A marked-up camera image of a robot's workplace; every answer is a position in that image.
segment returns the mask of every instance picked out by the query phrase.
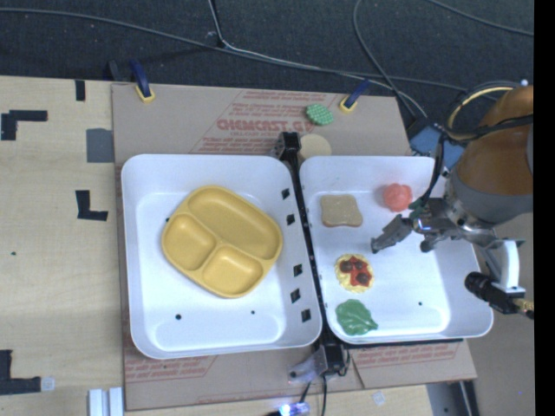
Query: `yellow divided plate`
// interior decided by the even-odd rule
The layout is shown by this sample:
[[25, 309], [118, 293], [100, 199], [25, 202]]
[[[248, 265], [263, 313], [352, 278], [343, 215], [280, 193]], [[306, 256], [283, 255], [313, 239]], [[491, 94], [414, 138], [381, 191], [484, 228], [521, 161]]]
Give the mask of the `yellow divided plate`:
[[178, 206], [162, 233], [167, 260], [198, 285], [241, 297], [264, 279], [279, 257], [283, 236], [257, 206], [226, 188], [208, 185]]

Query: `beige round object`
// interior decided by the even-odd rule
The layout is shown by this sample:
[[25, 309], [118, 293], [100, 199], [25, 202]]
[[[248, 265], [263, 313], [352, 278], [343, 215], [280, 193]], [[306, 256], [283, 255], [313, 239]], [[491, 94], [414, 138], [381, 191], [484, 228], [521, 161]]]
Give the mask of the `beige round object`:
[[301, 150], [298, 155], [301, 161], [313, 156], [329, 156], [331, 155], [331, 145], [321, 135], [306, 134], [301, 137]]

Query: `black carpet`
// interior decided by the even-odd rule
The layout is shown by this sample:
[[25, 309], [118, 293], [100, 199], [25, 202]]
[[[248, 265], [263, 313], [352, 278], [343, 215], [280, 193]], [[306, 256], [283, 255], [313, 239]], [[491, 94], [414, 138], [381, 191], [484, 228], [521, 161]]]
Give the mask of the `black carpet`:
[[[525, 33], [479, 23], [425, 0], [362, 0], [356, 19], [381, 68], [357, 41], [357, 1], [214, 0], [221, 34], [234, 48], [371, 75], [389, 86], [383, 71], [390, 83], [418, 103], [429, 121], [443, 121], [462, 89], [486, 81], [533, 83], [534, 38], [527, 33], [534, 31], [534, 0], [434, 0]], [[136, 58], [150, 82], [157, 83], [349, 93], [360, 82], [331, 72], [247, 60], [73, 15], [106, 17], [218, 47], [207, 0], [0, 2], [0, 75], [109, 79], [114, 78], [114, 72], [107, 71], [112, 62], [117, 78], [130, 79], [127, 61]], [[372, 85], [367, 94], [393, 93]], [[424, 118], [407, 99], [400, 106], [408, 127]]]

